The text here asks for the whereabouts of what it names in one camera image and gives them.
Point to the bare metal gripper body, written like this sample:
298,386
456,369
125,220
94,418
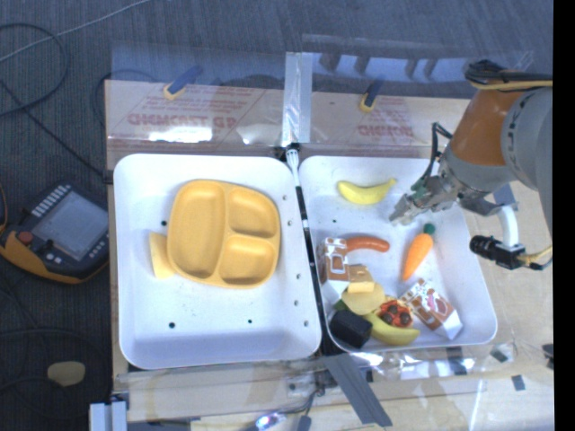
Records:
435,193

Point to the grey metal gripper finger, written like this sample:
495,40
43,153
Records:
413,216
400,208

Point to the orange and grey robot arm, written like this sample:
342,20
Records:
489,124

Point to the orange carrot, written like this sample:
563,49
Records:
417,252

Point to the yellow banana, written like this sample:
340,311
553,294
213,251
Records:
364,192
395,334

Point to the orange sausage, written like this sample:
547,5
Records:
368,243

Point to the white plastic tray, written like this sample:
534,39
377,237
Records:
453,258
202,326

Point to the tan bread with butter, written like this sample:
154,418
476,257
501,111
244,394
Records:
359,275

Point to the brown and white carton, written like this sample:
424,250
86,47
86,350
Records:
433,310
331,261

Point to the yellow round pancake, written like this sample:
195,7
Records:
366,302

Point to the orange biscuit with dark dots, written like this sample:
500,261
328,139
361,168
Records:
395,314

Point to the small green piece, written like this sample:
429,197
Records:
339,305

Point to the yellow divided plate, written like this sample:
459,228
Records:
197,227

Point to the pale yellow wedge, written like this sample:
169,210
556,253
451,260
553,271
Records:
158,258

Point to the brown cardboard board, red print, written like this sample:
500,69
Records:
130,133

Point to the pale yellow round object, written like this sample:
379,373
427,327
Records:
66,372

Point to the black cylinder on white bracket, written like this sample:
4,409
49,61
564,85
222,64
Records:
494,246

